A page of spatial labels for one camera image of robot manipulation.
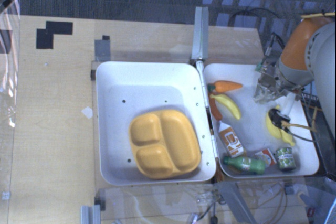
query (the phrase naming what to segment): green bottle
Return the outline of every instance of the green bottle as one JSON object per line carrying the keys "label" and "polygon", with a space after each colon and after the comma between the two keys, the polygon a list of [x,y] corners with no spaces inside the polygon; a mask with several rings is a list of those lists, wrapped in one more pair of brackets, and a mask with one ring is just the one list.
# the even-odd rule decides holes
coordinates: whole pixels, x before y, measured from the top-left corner
{"label": "green bottle", "polygon": [[262,175],[265,171],[265,162],[260,159],[251,159],[242,156],[230,158],[225,156],[223,159],[223,163],[235,166],[241,171],[248,171],[251,173],[256,173],[258,175]]}

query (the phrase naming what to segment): can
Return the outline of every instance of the can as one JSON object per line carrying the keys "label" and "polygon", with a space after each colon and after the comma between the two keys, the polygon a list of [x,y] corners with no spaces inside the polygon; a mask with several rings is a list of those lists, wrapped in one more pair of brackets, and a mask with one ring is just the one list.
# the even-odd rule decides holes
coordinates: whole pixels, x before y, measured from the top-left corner
{"label": "can", "polygon": [[291,147],[276,150],[279,169],[283,172],[292,171],[296,168]]}

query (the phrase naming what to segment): carrot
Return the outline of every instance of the carrot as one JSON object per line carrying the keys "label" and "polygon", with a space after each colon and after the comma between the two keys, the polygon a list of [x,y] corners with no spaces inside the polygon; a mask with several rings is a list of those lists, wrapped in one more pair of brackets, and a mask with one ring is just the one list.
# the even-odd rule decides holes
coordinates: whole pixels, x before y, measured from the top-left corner
{"label": "carrot", "polygon": [[233,81],[227,81],[227,80],[217,80],[213,84],[208,84],[208,91],[216,91],[218,93],[223,93],[227,91],[232,91],[241,88],[243,85],[237,82]]}
{"label": "carrot", "polygon": [[223,116],[220,113],[220,111],[218,110],[214,98],[209,97],[209,105],[210,105],[211,114],[215,117],[215,119],[218,120],[218,121],[222,120]]}

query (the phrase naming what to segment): yellow banana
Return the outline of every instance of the yellow banana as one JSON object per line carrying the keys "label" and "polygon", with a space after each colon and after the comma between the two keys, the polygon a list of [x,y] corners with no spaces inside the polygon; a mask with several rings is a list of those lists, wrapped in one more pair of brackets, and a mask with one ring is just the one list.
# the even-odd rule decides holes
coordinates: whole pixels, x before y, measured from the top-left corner
{"label": "yellow banana", "polygon": [[229,111],[232,113],[232,115],[236,118],[236,119],[240,119],[241,118],[241,112],[239,107],[237,106],[237,104],[226,94],[221,93],[221,94],[210,94],[210,98],[215,99],[218,103],[222,104],[223,106],[225,106],[227,109],[229,109]]}
{"label": "yellow banana", "polygon": [[266,114],[266,127],[269,131],[269,133],[274,136],[277,139],[282,139],[285,143],[290,144],[291,146],[295,146],[295,143],[293,142],[293,136],[286,133],[284,130],[277,128],[273,125],[271,119],[268,116],[268,113]]}

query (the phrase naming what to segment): table surface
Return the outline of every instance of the table surface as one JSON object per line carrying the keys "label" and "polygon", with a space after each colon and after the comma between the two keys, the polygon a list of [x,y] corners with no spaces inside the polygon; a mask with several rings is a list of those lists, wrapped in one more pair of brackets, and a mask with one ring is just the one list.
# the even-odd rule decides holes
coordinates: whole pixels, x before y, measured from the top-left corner
{"label": "table surface", "polygon": [[[73,22],[73,33],[54,35],[54,49],[36,49],[36,29],[46,21]],[[93,107],[90,71],[103,35],[110,36],[112,60],[187,61],[193,26],[21,17],[9,223],[80,223],[80,207],[92,206],[94,125],[82,110]],[[208,62],[255,64],[262,57],[256,30],[209,27]],[[286,215],[300,219],[300,208]]]}

